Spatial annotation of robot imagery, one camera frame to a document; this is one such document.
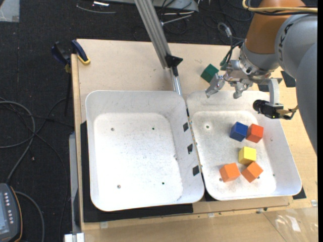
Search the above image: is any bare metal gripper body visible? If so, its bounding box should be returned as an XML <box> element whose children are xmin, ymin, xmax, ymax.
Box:
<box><xmin>223</xmin><ymin>58</ymin><xmax>273</xmax><ymax>86</ymax></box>

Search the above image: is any green cube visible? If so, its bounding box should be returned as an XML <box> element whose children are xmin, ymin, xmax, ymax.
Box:
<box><xmin>200</xmin><ymin>64</ymin><xmax>220</xmax><ymax>83</ymax></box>

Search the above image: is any blue cube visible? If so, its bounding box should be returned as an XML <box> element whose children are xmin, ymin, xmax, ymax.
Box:
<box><xmin>229</xmin><ymin>121</ymin><xmax>249</xmax><ymax>143</ymax></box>

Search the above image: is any red cube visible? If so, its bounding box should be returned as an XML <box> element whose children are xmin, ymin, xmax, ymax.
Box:
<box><xmin>245</xmin><ymin>124</ymin><xmax>264</xmax><ymax>144</ymax></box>

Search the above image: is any white plastic tray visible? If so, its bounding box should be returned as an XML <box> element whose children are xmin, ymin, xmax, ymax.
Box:
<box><xmin>85</xmin><ymin>90</ymin><xmax>205</xmax><ymax>212</ymax></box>
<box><xmin>186</xmin><ymin>89</ymin><xmax>303</xmax><ymax>202</ymax></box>

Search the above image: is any yellow cube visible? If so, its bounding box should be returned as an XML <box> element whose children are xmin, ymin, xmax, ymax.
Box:
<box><xmin>238</xmin><ymin>146</ymin><xmax>257</xmax><ymax>166</ymax></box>

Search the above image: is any orange cube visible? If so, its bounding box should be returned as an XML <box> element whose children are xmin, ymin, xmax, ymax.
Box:
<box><xmin>241</xmin><ymin>161</ymin><xmax>264</xmax><ymax>184</ymax></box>
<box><xmin>219</xmin><ymin>162</ymin><xmax>241</xmax><ymax>183</ymax></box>

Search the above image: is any pale wood board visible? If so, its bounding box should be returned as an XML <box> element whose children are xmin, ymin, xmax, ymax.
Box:
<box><xmin>71</xmin><ymin>38</ymin><xmax>318</xmax><ymax>230</ymax></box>

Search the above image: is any black cylinder on white bracket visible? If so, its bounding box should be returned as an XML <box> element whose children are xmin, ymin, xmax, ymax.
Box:
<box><xmin>252</xmin><ymin>77</ymin><xmax>285</xmax><ymax>120</ymax></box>

